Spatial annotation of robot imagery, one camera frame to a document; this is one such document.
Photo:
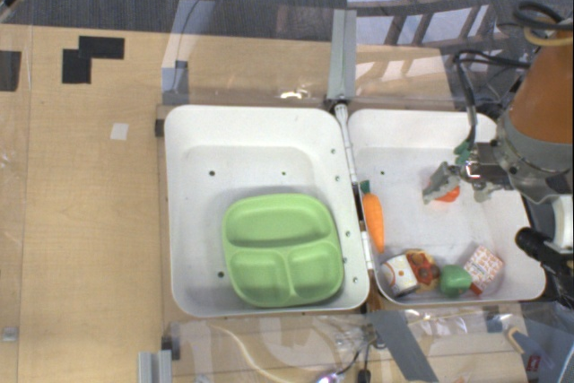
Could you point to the green divided plate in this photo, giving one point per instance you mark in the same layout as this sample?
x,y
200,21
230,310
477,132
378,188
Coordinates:
x,y
278,220

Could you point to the orange toy carrot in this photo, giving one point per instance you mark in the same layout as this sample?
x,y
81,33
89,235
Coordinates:
x,y
373,215

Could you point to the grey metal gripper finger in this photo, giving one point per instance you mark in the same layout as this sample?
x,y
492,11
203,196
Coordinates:
x,y
441,181
485,190

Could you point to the white and orange can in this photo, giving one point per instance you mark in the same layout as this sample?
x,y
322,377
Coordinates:
x,y
399,275

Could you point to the white and orange carton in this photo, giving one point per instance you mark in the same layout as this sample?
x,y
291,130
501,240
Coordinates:
x,y
484,267

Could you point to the white plastic tray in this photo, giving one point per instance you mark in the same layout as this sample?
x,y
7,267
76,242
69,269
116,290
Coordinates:
x,y
403,139
251,134

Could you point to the green toy pepper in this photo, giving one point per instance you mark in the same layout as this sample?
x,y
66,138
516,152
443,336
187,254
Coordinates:
x,y
454,280

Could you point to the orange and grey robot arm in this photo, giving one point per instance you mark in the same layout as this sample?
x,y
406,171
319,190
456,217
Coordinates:
x,y
542,103

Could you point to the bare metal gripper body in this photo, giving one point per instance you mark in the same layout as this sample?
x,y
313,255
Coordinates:
x,y
486,168

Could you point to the black cylinder on white bracket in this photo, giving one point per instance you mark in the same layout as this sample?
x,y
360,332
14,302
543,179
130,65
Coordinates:
x,y
531,243

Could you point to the orange round toy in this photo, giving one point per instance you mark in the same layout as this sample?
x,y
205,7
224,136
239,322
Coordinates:
x,y
450,195

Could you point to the toy pizza slice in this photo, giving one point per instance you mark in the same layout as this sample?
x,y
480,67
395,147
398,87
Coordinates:
x,y
426,269

